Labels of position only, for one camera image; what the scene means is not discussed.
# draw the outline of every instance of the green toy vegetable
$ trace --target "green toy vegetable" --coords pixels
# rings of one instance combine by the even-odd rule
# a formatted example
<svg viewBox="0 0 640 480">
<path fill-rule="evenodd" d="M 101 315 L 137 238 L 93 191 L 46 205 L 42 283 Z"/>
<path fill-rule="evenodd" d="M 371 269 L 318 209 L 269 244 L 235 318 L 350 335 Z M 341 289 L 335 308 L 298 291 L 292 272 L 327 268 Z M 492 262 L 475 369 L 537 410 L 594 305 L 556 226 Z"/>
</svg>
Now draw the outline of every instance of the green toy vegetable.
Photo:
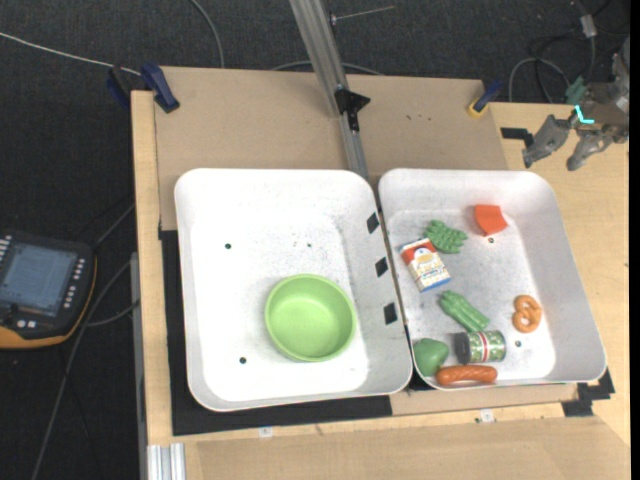
<svg viewBox="0 0 640 480">
<path fill-rule="evenodd" d="M 467 239 L 466 233 L 450 228 L 440 220 L 432 220 L 424 234 L 438 251 L 449 254 L 459 253 Z"/>
<path fill-rule="evenodd" d="M 439 302 L 444 312 L 469 332 L 482 331 L 489 324 L 489 319 L 459 293 L 447 290 Z"/>
<path fill-rule="evenodd" d="M 422 338 L 413 345 L 416 366 L 423 377 L 430 377 L 440 369 L 449 357 L 446 343 L 431 338 Z"/>
</svg>

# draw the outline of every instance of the green bowl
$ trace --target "green bowl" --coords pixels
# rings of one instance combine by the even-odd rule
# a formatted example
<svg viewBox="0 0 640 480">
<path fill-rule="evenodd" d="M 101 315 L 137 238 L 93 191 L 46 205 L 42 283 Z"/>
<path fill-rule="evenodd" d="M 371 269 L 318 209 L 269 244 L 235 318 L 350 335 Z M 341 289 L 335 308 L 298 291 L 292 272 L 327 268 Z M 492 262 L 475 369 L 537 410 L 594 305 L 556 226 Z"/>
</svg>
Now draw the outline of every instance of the green bowl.
<svg viewBox="0 0 640 480">
<path fill-rule="evenodd" d="M 267 330 L 285 355 L 300 361 L 326 361 L 349 346 L 356 331 L 356 311 L 333 281 L 300 274 L 280 281 L 265 309 Z"/>
</svg>

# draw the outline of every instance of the wooden table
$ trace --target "wooden table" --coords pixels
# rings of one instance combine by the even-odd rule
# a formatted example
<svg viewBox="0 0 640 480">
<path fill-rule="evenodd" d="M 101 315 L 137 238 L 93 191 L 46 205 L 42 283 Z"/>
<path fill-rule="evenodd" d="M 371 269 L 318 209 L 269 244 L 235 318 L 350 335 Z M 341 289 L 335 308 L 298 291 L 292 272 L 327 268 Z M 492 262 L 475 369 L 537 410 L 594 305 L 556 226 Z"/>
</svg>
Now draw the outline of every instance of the wooden table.
<svg viewBox="0 0 640 480">
<path fill-rule="evenodd" d="M 180 117 L 175 118 L 177 112 L 163 114 L 149 92 L 134 92 L 132 98 L 148 445 L 183 443 L 188 480 L 427 475 L 468 479 L 475 471 L 520 479 L 630 477 L 628 146 L 614 145 L 591 157 L 582 169 L 569 172 L 565 161 L 577 140 L 573 133 L 561 150 L 531 170 L 556 192 L 607 352 L 616 393 L 610 400 L 594 402 L 594 416 L 564 416 L 559 402 L 577 398 L 574 384 L 456 393 L 403 391 L 391 396 L 393 416 L 388 418 L 275 427 L 269 438 L 260 438 L 257 429 L 174 436 L 158 228 L 175 225 L 170 193 L 176 176 L 193 162 L 224 167 L 242 166 L 243 161 L 248 167 L 278 164 L 269 156 L 273 151 L 266 163 L 243 159 L 223 140 L 235 139 L 236 147 L 256 140 L 255 124 L 240 123 L 249 102 L 269 148 L 277 147 L 269 137 L 285 137 L 285 165 L 300 154 L 307 159 L 303 168 L 344 168 L 344 158 L 337 126 L 318 110 L 320 89 L 312 74 L 164 69 L 181 100 Z M 501 140 L 500 128 L 533 133 L 548 114 L 565 118 L 570 111 L 563 105 L 493 103 L 487 114 L 473 120 L 465 107 L 481 93 L 478 81 L 366 75 L 351 75 L 349 80 L 352 90 L 380 102 L 361 115 L 365 154 L 374 177 L 384 172 L 385 162 L 398 167 L 524 169 L 522 142 Z M 296 113 L 289 112 L 291 106 Z M 184 139 L 176 141 L 178 145 L 163 142 L 176 134 Z M 322 139 L 322 151 L 309 160 L 308 144 L 291 142 L 287 134 L 312 144 L 318 137 L 333 136 Z M 195 143 L 190 143 L 194 136 Z M 400 152 L 389 149 L 385 140 L 399 136 L 416 144 Z M 224 151 L 214 147 L 220 140 L 226 144 Z M 379 145 L 371 149 L 372 143 Z M 196 145 L 199 151 L 193 160 L 190 148 Z M 495 422 L 478 423 L 483 416 Z"/>
</svg>

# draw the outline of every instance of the white plastic tub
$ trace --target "white plastic tub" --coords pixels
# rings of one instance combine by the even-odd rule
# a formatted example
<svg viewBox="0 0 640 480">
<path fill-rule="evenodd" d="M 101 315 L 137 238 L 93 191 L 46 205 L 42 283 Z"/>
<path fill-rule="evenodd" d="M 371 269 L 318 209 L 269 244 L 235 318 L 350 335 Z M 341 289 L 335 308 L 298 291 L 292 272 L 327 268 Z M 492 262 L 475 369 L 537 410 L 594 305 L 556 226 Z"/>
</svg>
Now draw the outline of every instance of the white plastic tub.
<svg viewBox="0 0 640 480">
<path fill-rule="evenodd" d="M 602 375 L 602 342 L 544 179 L 531 172 L 395 169 L 381 178 L 379 194 L 412 345 L 425 337 L 444 341 L 450 348 L 445 366 L 457 363 L 453 335 L 465 329 L 437 302 L 452 290 L 490 318 L 486 330 L 505 336 L 506 358 L 490 363 L 498 370 L 496 385 L 588 382 Z M 473 214 L 477 204 L 500 206 L 508 227 L 484 236 Z M 452 279 L 420 293 L 398 251 L 422 237 L 432 219 L 464 231 L 468 239 L 458 254 L 441 254 Z M 543 308 L 532 333 L 512 324 L 520 294 L 533 296 Z M 424 380 L 439 389 L 484 387 Z"/>
<path fill-rule="evenodd" d="M 412 357 L 371 187 L 348 171 L 195 169 L 175 187 L 194 397 L 217 411 L 390 394 Z M 312 273 L 355 304 L 349 348 L 291 360 L 264 322 L 270 290 Z"/>
</svg>

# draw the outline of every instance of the metal post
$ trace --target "metal post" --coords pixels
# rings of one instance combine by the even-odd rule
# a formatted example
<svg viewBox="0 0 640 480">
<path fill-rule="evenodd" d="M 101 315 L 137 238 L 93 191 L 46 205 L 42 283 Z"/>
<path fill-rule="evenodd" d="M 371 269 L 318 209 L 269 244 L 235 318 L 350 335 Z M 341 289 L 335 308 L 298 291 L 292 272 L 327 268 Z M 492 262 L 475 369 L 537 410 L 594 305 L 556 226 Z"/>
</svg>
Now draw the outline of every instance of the metal post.
<svg viewBox="0 0 640 480">
<path fill-rule="evenodd" d="M 347 119 L 348 112 L 339 109 L 336 102 L 336 92 L 341 89 L 348 90 L 349 85 L 331 31 L 329 15 L 324 9 L 322 0 L 289 0 L 289 2 L 313 69 L 324 89 L 329 109 L 336 117 L 340 116 L 340 129 L 349 169 L 367 179 L 369 175 L 357 124 L 354 126 L 350 123 Z"/>
</svg>

